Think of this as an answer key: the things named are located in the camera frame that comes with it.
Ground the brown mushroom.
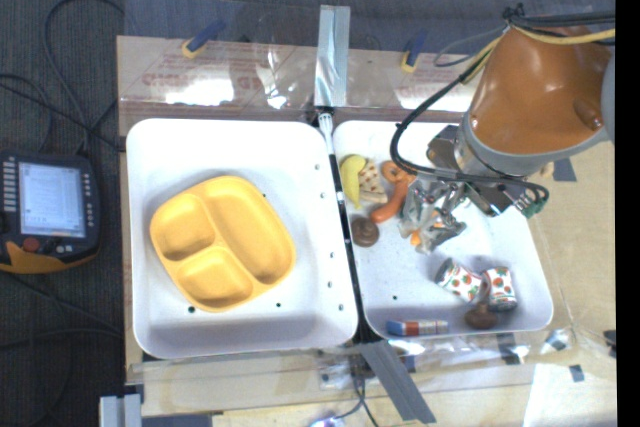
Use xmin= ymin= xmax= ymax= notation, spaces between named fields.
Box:
xmin=464 ymin=302 xmax=500 ymax=331

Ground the brown chocolate swirl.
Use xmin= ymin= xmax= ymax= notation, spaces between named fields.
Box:
xmin=350 ymin=216 xmax=381 ymax=249

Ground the clear packet with carrot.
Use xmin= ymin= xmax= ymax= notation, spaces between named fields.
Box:
xmin=398 ymin=179 xmax=468 ymax=256

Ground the orange doughnut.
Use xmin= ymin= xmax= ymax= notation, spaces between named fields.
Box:
xmin=380 ymin=160 xmax=416 ymax=187

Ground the yellow banana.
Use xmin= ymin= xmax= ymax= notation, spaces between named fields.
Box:
xmin=339 ymin=154 xmax=368 ymax=211

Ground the orange sausage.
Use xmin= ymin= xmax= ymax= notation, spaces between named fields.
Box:
xmin=369 ymin=179 xmax=412 ymax=225

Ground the white can with red print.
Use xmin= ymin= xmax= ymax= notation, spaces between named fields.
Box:
xmin=433 ymin=257 xmax=484 ymax=304
xmin=481 ymin=266 xmax=519 ymax=313

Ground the pizza slice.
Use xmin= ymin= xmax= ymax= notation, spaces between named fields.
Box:
xmin=357 ymin=158 xmax=389 ymax=205

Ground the yellow divided plate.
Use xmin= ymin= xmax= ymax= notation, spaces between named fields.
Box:
xmin=149 ymin=175 xmax=298 ymax=314

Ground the white plastic tray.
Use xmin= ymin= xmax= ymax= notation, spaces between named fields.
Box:
xmin=125 ymin=117 xmax=360 ymax=360
xmin=331 ymin=119 xmax=555 ymax=341

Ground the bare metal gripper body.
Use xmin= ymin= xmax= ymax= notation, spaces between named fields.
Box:
xmin=426 ymin=124 xmax=519 ymax=218

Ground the brown cardboard board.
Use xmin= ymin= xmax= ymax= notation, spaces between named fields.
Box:
xmin=115 ymin=34 xmax=617 ymax=417

